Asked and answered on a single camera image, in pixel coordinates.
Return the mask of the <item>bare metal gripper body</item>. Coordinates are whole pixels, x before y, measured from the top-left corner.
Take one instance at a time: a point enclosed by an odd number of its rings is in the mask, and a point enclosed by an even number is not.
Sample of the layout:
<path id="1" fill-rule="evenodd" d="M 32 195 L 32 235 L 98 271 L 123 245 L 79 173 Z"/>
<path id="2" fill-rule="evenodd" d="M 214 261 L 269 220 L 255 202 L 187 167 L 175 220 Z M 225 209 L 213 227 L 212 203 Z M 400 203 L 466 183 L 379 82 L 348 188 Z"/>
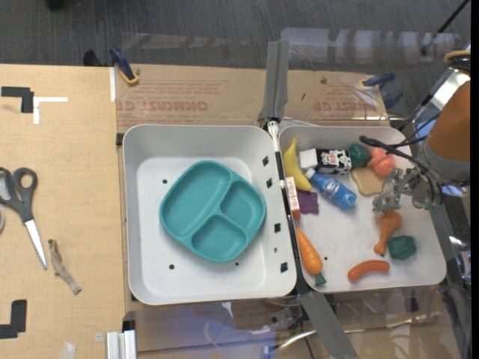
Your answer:
<path id="1" fill-rule="evenodd" d="M 402 196 L 411 197 L 414 207 L 433 207 L 436 204 L 436 190 L 431 178 L 418 168 L 394 168 L 388 175 L 393 188 L 402 191 Z"/>

